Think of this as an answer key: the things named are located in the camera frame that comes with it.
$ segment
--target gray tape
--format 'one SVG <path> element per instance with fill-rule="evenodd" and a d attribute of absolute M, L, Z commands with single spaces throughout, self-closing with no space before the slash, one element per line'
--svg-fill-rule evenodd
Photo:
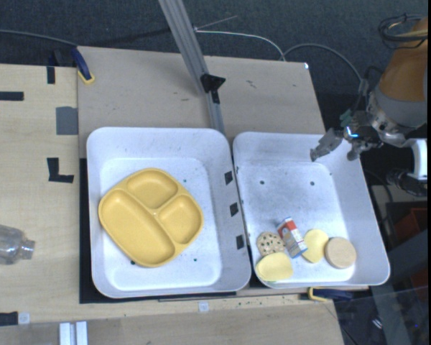
<path fill-rule="evenodd" d="M 56 108 L 56 134 L 78 134 L 78 109 L 70 106 Z"/>

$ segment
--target clear bottle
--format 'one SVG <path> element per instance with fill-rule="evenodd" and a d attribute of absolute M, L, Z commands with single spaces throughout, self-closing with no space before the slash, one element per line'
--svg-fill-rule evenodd
<path fill-rule="evenodd" d="M 31 259 L 35 241 L 28 240 L 23 231 L 0 225 L 0 264 L 11 265 L 20 259 Z"/>

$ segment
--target yellow divided plate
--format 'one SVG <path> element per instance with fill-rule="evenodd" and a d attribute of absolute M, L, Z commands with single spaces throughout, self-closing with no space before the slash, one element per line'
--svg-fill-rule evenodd
<path fill-rule="evenodd" d="M 99 220 L 138 265 L 161 266 L 177 257 L 203 228 L 203 212 L 164 170 L 147 168 L 123 179 L 102 197 Z"/>

